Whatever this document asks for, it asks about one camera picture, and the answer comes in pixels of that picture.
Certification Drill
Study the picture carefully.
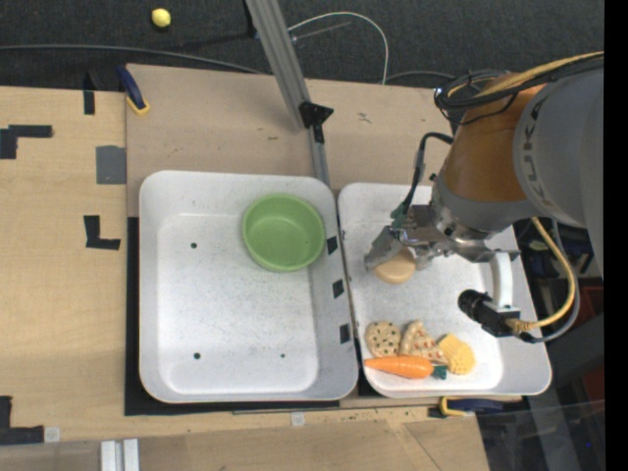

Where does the green bowl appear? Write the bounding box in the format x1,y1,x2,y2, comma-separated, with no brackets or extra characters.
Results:
241,192,328,274

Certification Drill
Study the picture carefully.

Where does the white plastic tray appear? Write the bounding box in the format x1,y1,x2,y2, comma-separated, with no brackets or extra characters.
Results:
138,169,360,404
337,182,553,399

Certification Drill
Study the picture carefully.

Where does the black block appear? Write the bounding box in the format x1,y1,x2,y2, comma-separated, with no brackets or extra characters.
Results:
298,100,336,130

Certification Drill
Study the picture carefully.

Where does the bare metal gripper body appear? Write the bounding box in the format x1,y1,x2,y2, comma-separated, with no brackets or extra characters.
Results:
397,204,521,264

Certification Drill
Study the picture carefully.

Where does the orange carrot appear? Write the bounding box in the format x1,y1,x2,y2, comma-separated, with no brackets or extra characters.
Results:
363,354,448,381

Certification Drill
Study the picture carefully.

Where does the yellow corn cob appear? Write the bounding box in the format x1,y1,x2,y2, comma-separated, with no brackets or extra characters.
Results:
437,333,477,377

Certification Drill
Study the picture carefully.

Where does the beige bread bun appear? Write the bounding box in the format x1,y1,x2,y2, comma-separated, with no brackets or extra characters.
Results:
373,246,418,287

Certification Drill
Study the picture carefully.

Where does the beige chocolate chip biscuit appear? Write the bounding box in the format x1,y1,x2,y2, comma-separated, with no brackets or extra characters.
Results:
364,320,403,359

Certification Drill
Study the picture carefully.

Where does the pizza slice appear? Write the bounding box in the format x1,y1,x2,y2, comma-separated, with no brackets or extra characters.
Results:
397,319,449,366

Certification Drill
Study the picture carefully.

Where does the black cylinder on white bracket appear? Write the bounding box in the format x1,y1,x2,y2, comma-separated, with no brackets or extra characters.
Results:
457,250,523,339

